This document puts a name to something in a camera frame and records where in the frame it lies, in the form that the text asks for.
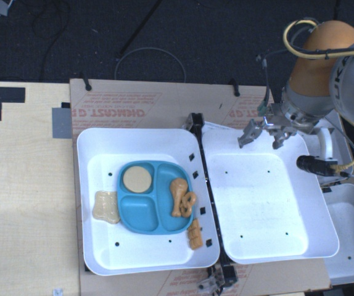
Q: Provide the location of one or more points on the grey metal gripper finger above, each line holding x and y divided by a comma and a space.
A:
283, 137
250, 133

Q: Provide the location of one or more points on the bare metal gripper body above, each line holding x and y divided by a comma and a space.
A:
285, 120

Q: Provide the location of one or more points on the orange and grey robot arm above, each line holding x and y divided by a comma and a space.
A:
314, 72

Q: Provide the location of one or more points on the white printed paper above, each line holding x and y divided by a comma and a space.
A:
215, 125

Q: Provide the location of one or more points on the white plastic tray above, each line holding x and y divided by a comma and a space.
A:
146, 251
263, 208

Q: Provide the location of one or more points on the brown toy pretzel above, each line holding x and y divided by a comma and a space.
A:
190, 200

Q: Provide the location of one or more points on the tan toy chicken drumstick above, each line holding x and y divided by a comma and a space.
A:
177, 190

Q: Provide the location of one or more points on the brown cardboard board red print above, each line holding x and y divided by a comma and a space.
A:
152, 103

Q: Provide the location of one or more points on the tan toy croissant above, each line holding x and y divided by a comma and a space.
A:
195, 236

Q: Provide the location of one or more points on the beige round biscuit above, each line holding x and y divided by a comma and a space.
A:
137, 179

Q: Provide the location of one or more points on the blue divided plate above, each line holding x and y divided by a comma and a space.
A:
140, 210

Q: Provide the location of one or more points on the beige toy bread slice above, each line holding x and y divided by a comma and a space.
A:
105, 207

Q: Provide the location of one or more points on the black cylinder on white bracket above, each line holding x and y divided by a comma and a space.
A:
314, 165

